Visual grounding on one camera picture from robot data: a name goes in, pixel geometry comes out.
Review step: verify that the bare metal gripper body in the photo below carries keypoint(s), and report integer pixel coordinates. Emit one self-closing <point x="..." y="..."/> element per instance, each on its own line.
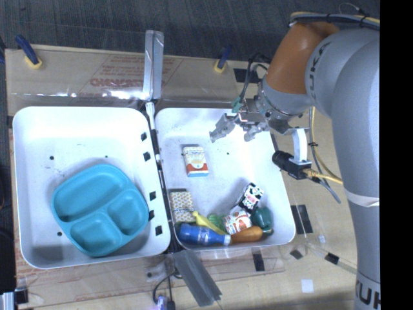
<point x="258" y="113"/>

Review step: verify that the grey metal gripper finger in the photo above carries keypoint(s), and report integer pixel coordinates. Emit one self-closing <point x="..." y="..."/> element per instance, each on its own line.
<point x="255" y="130"/>
<point x="224" y="126"/>

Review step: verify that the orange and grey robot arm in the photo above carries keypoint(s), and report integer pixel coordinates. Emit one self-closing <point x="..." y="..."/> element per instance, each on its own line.
<point x="351" y="86"/>

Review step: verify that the white plastic tray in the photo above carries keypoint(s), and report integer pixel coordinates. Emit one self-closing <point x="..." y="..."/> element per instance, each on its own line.
<point x="80" y="134"/>
<point x="226" y="166"/>

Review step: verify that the orange and white carton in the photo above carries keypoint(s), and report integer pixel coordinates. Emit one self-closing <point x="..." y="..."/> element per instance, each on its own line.
<point x="195" y="161"/>

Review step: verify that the black and white carton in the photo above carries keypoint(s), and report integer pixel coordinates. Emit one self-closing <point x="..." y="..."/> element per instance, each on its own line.
<point x="251" y="197"/>

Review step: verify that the green toy pepper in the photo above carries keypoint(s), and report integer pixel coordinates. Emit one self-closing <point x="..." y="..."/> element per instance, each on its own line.
<point x="262" y="218"/>

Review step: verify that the beige patterned box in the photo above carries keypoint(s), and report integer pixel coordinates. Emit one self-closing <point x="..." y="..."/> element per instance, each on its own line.
<point x="181" y="205"/>

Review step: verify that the red and white can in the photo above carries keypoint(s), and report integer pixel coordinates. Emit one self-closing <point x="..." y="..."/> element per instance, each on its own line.
<point x="238" y="222"/>

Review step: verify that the green toy lettuce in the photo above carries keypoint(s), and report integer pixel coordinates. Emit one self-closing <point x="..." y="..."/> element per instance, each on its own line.
<point x="215" y="219"/>

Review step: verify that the yellow banana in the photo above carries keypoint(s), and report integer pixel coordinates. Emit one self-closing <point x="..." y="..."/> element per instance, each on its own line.
<point x="206" y="222"/>

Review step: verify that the orange carrot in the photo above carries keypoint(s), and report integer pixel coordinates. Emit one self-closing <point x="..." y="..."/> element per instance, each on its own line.
<point x="247" y="235"/>

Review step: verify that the blue plastic bottle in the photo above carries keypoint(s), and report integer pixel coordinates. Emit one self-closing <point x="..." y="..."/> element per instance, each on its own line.
<point x="200" y="235"/>

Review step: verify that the blue divided plate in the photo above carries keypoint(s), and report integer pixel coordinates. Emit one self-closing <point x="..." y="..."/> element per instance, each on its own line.
<point x="100" y="210"/>

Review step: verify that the brown cardboard board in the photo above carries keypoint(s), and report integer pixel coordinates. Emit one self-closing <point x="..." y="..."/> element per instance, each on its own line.
<point x="80" y="73"/>

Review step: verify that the black cylinder on white bracket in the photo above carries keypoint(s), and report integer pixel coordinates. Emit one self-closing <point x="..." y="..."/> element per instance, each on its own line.
<point x="292" y="163"/>

